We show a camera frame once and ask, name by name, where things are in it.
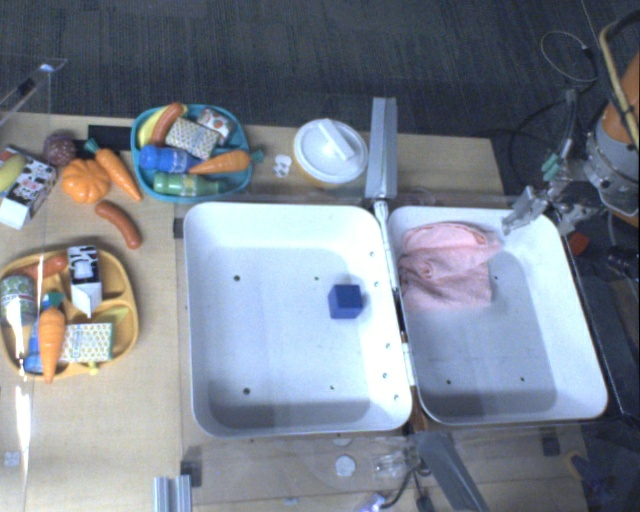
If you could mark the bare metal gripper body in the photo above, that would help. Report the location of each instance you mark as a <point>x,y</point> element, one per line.
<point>580,197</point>

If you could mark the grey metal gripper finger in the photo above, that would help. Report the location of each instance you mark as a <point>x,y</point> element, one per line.
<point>531,199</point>
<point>512,220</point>

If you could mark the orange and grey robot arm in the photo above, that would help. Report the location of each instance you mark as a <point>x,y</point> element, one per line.
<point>622,120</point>

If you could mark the pink cloth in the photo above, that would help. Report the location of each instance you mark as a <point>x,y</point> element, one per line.
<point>445,270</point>

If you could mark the white plastic tray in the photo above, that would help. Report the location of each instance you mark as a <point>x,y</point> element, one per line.
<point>500,350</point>
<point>280,340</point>

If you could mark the blue cube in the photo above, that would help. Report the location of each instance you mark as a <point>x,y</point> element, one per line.
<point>345,301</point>

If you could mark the small white plastic piece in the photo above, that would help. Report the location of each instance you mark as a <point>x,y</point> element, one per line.
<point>282,166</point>

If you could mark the clear plastic bottle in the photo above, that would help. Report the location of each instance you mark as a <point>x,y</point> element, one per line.
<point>395,464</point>

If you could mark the blue divided plate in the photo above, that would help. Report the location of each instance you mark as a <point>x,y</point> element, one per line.
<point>240,180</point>

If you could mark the orange carrot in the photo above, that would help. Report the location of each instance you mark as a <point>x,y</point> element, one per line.
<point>222,162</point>
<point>117,172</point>
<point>51,340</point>

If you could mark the white can with orange print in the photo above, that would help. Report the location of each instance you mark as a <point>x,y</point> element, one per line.
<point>217,124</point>

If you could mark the green bottle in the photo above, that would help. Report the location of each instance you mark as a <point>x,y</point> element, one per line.
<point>185,184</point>

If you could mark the yellow patterned carton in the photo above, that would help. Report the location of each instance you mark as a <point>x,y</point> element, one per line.
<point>190,137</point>
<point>87,342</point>

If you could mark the blue bottle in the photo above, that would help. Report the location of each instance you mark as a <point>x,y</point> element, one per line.
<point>32,355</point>
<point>165,158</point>

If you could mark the orange-brown sausage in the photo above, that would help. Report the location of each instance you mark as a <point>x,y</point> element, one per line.
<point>167,120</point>
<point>120,225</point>
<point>50,266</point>

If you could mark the yellow banana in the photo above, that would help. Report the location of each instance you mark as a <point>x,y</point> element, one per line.
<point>10,172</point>
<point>146,127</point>

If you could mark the yellow divided plate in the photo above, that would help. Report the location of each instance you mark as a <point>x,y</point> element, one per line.
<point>120,300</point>

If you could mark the orange pumpkin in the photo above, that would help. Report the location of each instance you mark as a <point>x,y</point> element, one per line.
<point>85,181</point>

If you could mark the cow print milk carton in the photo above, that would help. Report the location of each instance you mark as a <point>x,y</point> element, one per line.
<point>85,277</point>
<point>27,192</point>

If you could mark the brown ball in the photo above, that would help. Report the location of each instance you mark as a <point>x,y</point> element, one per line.
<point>58,149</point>

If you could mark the green patterned can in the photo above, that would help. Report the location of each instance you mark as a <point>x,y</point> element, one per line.
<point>17,300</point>

